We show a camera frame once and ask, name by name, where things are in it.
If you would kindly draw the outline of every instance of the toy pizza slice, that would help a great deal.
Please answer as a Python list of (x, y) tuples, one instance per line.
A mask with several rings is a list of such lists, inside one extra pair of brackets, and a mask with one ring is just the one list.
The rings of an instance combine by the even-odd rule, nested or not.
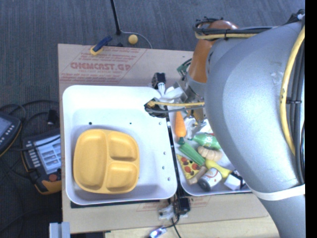
[(177, 159), (179, 161), (179, 164), (182, 168), (183, 174), (186, 178), (186, 181), (188, 182), (189, 185), (197, 183), (197, 179), (194, 177), (199, 173), (199, 174), (204, 174), (207, 170), (206, 167), (204, 166), (199, 166), (197, 163), (193, 162), (192, 160), (187, 159), (184, 156), (181, 156), (179, 154), (176, 154)]

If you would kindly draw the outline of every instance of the black electronic device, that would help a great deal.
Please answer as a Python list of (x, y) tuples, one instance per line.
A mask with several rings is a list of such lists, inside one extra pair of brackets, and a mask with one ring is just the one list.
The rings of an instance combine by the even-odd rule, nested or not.
[(61, 149), (59, 128), (22, 140), (22, 159), (31, 181), (46, 195), (61, 191)]
[(0, 112), (0, 156), (17, 138), (22, 123), (19, 118)]

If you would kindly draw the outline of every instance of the brown cylinder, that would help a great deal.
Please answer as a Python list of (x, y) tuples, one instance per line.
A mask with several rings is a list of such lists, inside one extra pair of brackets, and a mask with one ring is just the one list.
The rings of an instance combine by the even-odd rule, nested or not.
[[(238, 26), (221, 19), (211, 23), (208, 28), (237, 29)], [(195, 47), (188, 73), (193, 80), (199, 83), (207, 82), (206, 60), (209, 50), (213, 46), (214, 42), (215, 41), (199, 40)]]

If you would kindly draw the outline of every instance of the green bottle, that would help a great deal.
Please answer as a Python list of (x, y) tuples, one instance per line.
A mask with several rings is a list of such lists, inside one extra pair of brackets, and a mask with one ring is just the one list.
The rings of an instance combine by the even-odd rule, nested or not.
[(197, 133), (193, 137), (193, 140), (207, 148), (216, 150), (219, 150), (221, 148), (216, 137), (208, 133)]

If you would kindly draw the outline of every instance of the wooden surface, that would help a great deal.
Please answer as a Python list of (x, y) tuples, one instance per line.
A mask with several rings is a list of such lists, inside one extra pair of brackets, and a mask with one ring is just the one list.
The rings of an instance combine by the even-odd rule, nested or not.
[[(150, 231), (162, 225), (170, 225), (168, 220), (159, 220), (158, 208), (167, 206), (166, 200), (160, 202), (146, 202), (116, 206), (93, 206), (72, 208), (65, 190), (65, 152), (63, 132), (63, 106), (62, 94), (64, 90), (74, 84), (96, 85), (127, 85), (148, 86), (155, 72), (164, 72), (167, 77), (166, 87), (180, 79), (176, 69), (187, 59), (192, 57), (192, 52), (147, 50), (138, 49), (136, 56), (122, 60), (111, 61), (113, 67), (123, 66), (128, 68), (121, 73), (115, 81), (101, 82), (104, 75), (95, 82), (87, 81), (88, 75), (94, 75), (94, 69), (79, 68), (81, 62), (91, 62), (87, 55), (90, 46), (61, 45), (58, 46), (59, 57), (59, 97), (60, 97), (60, 128), (62, 150), (62, 209), (63, 221), (70, 223), (72, 234), (111, 231), (106, 233), (107, 238), (114, 237), (146, 237)], [(122, 51), (127, 55), (131, 49), (108, 47), (104, 55), (118, 54)], [(190, 197), (191, 211), (182, 218), (177, 227), (183, 237), (278, 237), (278, 233), (260, 201), (251, 193), (220, 194), (202, 197)], [(176, 237), (174, 229), (168, 229), (164, 237)]]

